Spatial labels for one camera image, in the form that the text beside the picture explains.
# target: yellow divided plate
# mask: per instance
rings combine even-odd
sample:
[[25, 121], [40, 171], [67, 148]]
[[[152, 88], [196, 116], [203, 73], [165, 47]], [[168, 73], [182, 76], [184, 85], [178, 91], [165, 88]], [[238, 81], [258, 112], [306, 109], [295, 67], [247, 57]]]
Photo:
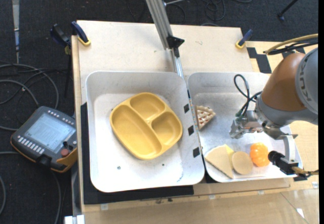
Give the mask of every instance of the yellow divided plate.
[[137, 158], [149, 160], [179, 141], [182, 124], [157, 95], [140, 93], [117, 105], [110, 125], [119, 141]]

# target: cheese slice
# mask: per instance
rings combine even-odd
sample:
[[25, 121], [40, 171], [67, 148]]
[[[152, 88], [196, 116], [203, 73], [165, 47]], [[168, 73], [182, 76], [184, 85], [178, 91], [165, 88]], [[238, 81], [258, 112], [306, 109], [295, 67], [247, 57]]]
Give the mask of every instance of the cheese slice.
[[229, 158], [229, 163], [231, 164], [231, 168], [233, 169], [233, 162], [232, 162], [232, 156], [235, 153], [234, 150], [232, 150], [229, 146], [227, 146], [226, 144], [224, 145], [228, 154], [228, 158]]
[[215, 115], [214, 111], [205, 106], [196, 106], [198, 129], [204, 127]]
[[213, 148], [207, 153], [205, 160], [211, 163], [214, 167], [223, 172], [229, 178], [234, 178], [226, 145]]

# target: orange ball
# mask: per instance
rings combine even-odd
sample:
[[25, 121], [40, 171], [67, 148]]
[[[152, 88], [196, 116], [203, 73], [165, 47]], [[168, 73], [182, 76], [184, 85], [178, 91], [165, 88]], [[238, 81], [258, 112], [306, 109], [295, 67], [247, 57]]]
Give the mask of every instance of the orange ball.
[[250, 149], [252, 162], [257, 166], [267, 166], [270, 163], [268, 159], [268, 148], [262, 142], [252, 144]]

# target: black mat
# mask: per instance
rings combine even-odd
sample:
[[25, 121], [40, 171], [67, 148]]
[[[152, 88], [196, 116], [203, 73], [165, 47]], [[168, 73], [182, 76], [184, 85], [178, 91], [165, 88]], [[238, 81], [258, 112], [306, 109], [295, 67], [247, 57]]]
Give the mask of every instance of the black mat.
[[[203, 0], [186, 0], [167, 6], [167, 13], [172, 24], [210, 23], [240, 27], [243, 34], [252, 29], [251, 40], [284, 41], [318, 33], [318, 0], [298, 0], [285, 12], [285, 21], [278, 20], [277, 14], [292, 0], [248, 1], [214, 0], [217, 7], [210, 7]], [[0, 4], [0, 65], [2, 65], [3, 61], [15, 63], [16, 54], [12, 3], [11, 0], [0, 0]], [[49, 31], [58, 23], [65, 33], [71, 34], [69, 24], [76, 19], [152, 23], [143, 0], [20, 0], [20, 63], [36, 68], [66, 69], [68, 57], [64, 54], [63, 48], [51, 40]], [[26, 73], [14, 76], [16, 73], [17, 69], [14, 68], [7, 71], [0, 69], [0, 79], [25, 81], [30, 76]], [[72, 84], [70, 83], [65, 97], [65, 75], [51, 73], [51, 77], [59, 90], [58, 109], [72, 115]], [[55, 95], [48, 82], [40, 80], [31, 88], [41, 105], [54, 106]], [[0, 102], [15, 90], [16, 86], [1, 84]], [[0, 125], [17, 127], [35, 110], [35, 104], [30, 96], [21, 97], [22, 92], [9, 103], [0, 105]], [[11, 133], [0, 130], [1, 151], [12, 150], [9, 144]], [[0, 175], [6, 184], [8, 195], [5, 210], [0, 215], [0, 223], [54, 221], [58, 195], [54, 180], [49, 174], [24, 158], [1, 156]], [[72, 215], [69, 175], [69, 172], [58, 175], [64, 194], [62, 216]]]

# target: white tray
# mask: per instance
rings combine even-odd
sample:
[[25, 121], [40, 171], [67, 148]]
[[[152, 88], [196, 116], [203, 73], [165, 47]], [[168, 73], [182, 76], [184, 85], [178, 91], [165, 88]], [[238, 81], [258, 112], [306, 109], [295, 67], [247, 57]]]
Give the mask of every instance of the white tray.
[[[227, 144], [234, 151], [244, 151], [250, 153], [250, 146], [255, 142], [263, 142], [269, 151], [276, 150], [285, 154], [283, 141], [276, 141], [265, 133], [247, 133], [240, 139], [233, 139], [229, 132], [235, 114], [246, 102], [246, 98], [239, 93], [234, 85], [235, 72], [210, 72], [194, 73], [188, 79], [188, 88], [193, 105], [202, 105], [210, 107], [216, 113], [216, 116], [199, 133], [202, 153], [206, 154], [214, 147]], [[249, 83], [251, 96], [263, 89], [267, 83], [268, 76], [257, 72], [242, 72]], [[253, 110], [255, 103], [250, 102], [249, 110]], [[283, 132], [290, 133], [289, 126], [281, 128]], [[300, 155], [296, 149], [296, 160], [299, 167], [303, 168]], [[264, 167], [253, 167], [251, 173], [241, 175], [234, 173], [234, 179], [228, 178], [225, 174], [206, 162], [206, 170], [210, 177], [218, 182], [237, 182], [256, 179], [270, 179], [287, 177], [286, 174], [272, 164]]]
[[[205, 169], [198, 135], [189, 135], [194, 125], [185, 81], [173, 72], [97, 71], [86, 80], [90, 177], [96, 189], [118, 192], [193, 185], [204, 177]], [[183, 135], [176, 145], [152, 160], [135, 158], [112, 132], [111, 110], [127, 98], [150, 92], [158, 95], [176, 113]]]

